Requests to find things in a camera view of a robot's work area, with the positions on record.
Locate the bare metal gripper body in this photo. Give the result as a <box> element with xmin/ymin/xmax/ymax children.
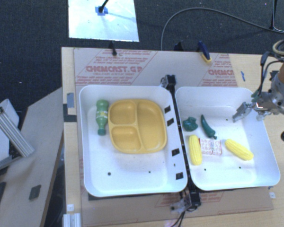
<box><xmin>250</xmin><ymin>91</ymin><xmax>284</xmax><ymax>118</ymax></box>

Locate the yellow corn cob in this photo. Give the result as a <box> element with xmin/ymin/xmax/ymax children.
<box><xmin>224</xmin><ymin>139</ymin><xmax>255</xmax><ymax>161</ymax></box>
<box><xmin>188</xmin><ymin>134</ymin><xmax>203</xmax><ymax>166</ymax></box>

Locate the green chili pepper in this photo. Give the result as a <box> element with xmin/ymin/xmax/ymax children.
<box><xmin>200</xmin><ymin>114</ymin><xmax>217</xmax><ymax>140</ymax></box>

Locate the white and red packet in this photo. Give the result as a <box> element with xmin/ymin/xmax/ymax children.
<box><xmin>198</xmin><ymin>138</ymin><xmax>222</xmax><ymax>156</ymax></box>

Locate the green bell pepper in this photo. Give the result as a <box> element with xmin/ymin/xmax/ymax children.
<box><xmin>182</xmin><ymin>116</ymin><xmax>199</xmax><ymax>131</ymax></box>

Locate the white plastic tray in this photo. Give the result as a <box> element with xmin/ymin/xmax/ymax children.
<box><xmin>175</xmin><ymin>86</ymin><xmax>281</xmax><ymax>192</ymax></box>
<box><xmin>79</xmin><ymin>84</ymin><xmax>188</xmax><ymax>198</ymax></box>

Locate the thin black rod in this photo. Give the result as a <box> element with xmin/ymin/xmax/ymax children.
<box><xmin>169</xmin><ymin>87</ymin><xmax>196</xmax><ymax>194</ymax></box>

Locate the brown cardboard board red print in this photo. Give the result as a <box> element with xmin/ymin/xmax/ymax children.
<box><xmin>73</xmin><ymin>47</ymin><xmax>275</xmax><ymax>227</ymax></box>

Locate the yellow divided plate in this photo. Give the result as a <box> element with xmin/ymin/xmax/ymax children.
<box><xmin>107</xmin><ymin>99</ymin><xmax>168</xmax><ymax>155</ymax></box>

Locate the green plastic bottle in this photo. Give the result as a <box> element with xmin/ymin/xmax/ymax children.
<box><xmin>95</xmin><ymin>99</ymin><xmax>110</xmax><ymax>136</ymax></box>

